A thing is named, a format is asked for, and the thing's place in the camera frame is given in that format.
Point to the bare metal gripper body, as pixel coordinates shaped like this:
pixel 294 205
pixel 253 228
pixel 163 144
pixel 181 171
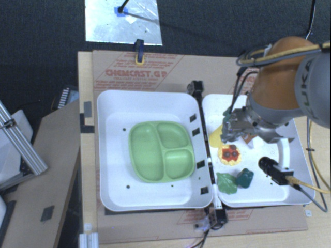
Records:
pixel 240 121

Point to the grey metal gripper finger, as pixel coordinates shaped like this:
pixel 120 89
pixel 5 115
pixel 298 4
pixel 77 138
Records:
pixel 225 136
pixel 235 136

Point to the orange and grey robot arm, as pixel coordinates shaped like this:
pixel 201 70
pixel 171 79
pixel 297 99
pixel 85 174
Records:
pixel 279 86

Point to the yellow banana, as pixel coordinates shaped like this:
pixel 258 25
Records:
pixel 215 138

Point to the brown and white carton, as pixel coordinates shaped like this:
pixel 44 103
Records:
pixel 248 140

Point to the pizza slice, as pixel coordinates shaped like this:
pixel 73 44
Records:
pixel 229 155

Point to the thin black and white rod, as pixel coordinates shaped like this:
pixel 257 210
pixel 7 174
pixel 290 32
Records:
pixel 205 138

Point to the dark green broccoli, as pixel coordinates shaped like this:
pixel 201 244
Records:
pixel 245 178

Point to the green lettuce leaf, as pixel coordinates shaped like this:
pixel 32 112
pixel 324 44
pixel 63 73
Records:
pixel 227 183

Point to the white plastic tray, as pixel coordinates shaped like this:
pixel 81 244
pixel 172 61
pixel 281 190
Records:
pixel 261 192
pixel 116 151

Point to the green divided plate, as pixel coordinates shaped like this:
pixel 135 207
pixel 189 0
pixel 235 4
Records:
pixel 155 154

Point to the brown cardboard board red print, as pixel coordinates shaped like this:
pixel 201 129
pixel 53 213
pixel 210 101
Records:
pixel 160 68

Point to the black cylinder on white bracket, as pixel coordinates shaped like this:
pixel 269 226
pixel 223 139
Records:
pixel 274 169

